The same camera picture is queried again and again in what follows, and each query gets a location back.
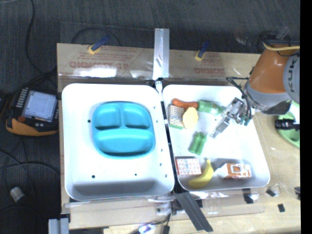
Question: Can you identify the brown cardboard board red print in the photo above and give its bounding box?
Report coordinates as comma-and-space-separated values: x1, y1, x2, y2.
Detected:
56, 42, 272, 215

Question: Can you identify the orange and green patterned carton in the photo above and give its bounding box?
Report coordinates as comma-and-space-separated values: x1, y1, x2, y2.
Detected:
167, 104, 185, 130

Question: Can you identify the small silver metal cylinder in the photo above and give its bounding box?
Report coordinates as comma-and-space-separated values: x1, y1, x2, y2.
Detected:
9, 186, 26, 203

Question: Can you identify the white plastic tray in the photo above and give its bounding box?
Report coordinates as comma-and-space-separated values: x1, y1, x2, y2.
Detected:
61, 83, 176, 201
162, 84, 271, 193

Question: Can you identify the orange and white carton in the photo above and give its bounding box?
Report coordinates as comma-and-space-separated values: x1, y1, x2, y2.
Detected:
222, 162, 252, 180

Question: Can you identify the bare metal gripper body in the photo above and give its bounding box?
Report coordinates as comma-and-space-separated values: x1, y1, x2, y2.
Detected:
220, 97, 253, 125

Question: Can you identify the red and white patterned carton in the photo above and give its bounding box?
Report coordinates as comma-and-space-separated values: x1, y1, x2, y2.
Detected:
175, 156, 203, 176

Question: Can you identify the blue divided plate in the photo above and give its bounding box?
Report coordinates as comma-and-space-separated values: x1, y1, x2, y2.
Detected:
92, 101, 156, 159

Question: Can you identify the yellow round biscuit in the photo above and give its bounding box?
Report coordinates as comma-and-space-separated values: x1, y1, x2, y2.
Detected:
182, 107, 199, 130

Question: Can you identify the orange sausage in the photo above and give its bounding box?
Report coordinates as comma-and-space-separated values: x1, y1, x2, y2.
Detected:
172, 98, 199, 109

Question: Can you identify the yellow banana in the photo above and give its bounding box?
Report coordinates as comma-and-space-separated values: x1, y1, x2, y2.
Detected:
188, 159, 215, 189

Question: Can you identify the green asparagus bundle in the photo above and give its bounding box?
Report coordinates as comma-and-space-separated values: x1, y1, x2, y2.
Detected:
188, 131, 208, 156

